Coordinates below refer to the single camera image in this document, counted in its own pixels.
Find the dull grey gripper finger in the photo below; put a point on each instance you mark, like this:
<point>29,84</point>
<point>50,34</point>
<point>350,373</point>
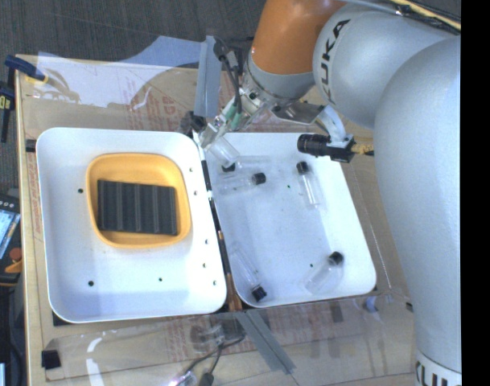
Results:
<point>205,138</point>
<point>224,150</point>

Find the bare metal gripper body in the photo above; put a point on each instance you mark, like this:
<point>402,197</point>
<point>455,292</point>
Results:
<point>256,102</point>

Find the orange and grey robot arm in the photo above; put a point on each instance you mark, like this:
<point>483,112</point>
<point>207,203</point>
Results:
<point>413,135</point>

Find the clear plastic bottle black cap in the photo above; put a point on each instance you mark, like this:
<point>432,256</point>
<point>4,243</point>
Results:
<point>252,162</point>
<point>311,187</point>
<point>238,183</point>
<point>244,268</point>
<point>323,276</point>

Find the black ribbed rack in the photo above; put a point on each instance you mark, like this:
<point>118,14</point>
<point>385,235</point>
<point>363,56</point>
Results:
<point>136,207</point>

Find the white plastic tray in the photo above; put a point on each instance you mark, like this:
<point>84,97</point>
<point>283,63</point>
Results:
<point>120,288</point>
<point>277,235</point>

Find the yellow bowl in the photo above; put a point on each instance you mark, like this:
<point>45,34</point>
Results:
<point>108,163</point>

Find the brown cardboard board red print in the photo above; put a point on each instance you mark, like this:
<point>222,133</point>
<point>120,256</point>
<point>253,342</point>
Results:
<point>108,336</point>

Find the black cylinder on white bracket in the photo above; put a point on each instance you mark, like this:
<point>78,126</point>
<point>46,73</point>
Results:
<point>324,144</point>

